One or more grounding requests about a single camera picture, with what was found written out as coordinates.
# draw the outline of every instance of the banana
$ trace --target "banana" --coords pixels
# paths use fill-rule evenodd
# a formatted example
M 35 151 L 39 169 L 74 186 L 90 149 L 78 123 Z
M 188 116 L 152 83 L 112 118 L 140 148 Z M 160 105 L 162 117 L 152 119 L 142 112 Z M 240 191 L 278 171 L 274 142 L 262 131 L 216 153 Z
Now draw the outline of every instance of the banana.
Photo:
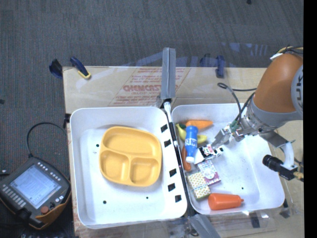
M 179 135 L 180 139 L 185 141 L 186 130 L 182 129 L 181 126 L 179 125 L 179 123 L 177 123 L 175 126 L 178 130 L 178 135 Z M 208 137 L 206 135 L 197 135 L 197 144 L 204 143 L 207 139 L 208 139 Z

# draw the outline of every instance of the toy carrot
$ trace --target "toy carrot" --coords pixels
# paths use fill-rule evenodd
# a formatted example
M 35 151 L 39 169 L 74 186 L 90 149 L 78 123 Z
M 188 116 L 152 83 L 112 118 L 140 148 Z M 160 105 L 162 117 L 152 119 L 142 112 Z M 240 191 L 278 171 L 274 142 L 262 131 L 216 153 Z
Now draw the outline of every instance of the toy carrot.
M 204 128 L 207 128 L 211 125 L 213 125 L 213 121 L 211 120 L 188 120 L 186 123 L 185 123 L 186 127 L 187 126 L 196 126 L 199 129 L 204 129 Z

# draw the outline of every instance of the screen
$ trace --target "screen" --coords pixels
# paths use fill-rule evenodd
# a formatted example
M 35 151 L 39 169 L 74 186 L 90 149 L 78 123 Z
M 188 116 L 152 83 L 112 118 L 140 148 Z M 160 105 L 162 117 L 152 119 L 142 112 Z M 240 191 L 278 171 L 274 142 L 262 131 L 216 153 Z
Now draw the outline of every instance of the screen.
M 36 209 L 61 188 L 55 180 L 34 164 L 13 180 L 10 186 L 19 191 Z

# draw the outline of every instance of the white tray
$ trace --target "white tray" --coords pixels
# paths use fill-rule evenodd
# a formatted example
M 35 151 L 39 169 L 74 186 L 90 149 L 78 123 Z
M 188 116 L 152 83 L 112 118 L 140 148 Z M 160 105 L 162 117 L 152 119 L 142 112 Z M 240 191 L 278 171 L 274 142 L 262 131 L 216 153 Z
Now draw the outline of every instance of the white tray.
M 237 114 L 237 104 L 182 105 L 172 111 L 172 118 L 175 124 L 189 119 L 212 120 L 211 127 L 199 132 L 208 136 L 205 145 L 212 143 L 219 130 L 232 122 Z M 179 137 L 178 142 L 182 149 L 183 142 Z M 262 164 L 263 157 L 270 154 L 266 141 L 259 136 L 246 136 L 240 142 L 232 140 L 223 145 L 223 149 L 222 155 L 211 160 L 221 178 L 221 182 L 210 186 L 211 192 L 237 194 L 244 202 L 237 208 L 213 211 L 207 199 L 197 201 L 190 193 L 191 204 L 197 212 L 216 215 L 271 209 L 283 204 L 285 194 L 278 173 Z
M 104 132 L 129 126 L 154 134 L 162 146 L 158 180 L 147 187 L 118 184 L 103 177 L 99 149 Z M 70 118 L 78 217 L 91 229 L 101 229 L 184 215 L 187 200 L 165 113 L 155 107 L 87 108 Z

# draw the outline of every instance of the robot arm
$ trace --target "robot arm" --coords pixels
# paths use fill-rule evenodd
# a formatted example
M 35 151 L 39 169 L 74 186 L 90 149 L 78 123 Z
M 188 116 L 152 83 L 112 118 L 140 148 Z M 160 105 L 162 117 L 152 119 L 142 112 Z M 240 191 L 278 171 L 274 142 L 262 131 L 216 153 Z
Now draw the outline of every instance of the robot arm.
M 226 144 L 230 138 L 241 141 L 246 135 L 259 135 L 279 147 L 285 154 L 284 163 L 266 155 L 263 164 L 291 180 L 297 172 L 291 142 L 274 132 L 288 121 L 303 119 L 303 58 L 278 53 L 266 69 L 253 95 L 246 102 L 246 113 L 221 129 L 211 144 L 213 149 Z

